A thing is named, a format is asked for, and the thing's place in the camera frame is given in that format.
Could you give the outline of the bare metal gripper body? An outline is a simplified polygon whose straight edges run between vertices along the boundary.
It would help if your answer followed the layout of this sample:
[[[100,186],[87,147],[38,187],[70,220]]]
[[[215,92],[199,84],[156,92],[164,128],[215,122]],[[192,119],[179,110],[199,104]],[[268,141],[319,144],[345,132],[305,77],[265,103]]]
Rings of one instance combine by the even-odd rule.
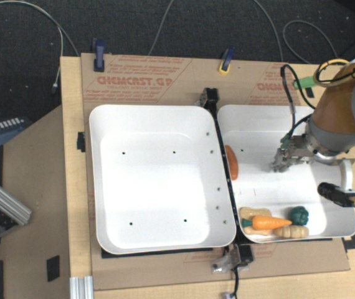
[[[294,165],[315,161],[333,164],[337,160],[337,152],[330,151],[311,135],[286,135],[280,143],[279,156],[294,159]]]

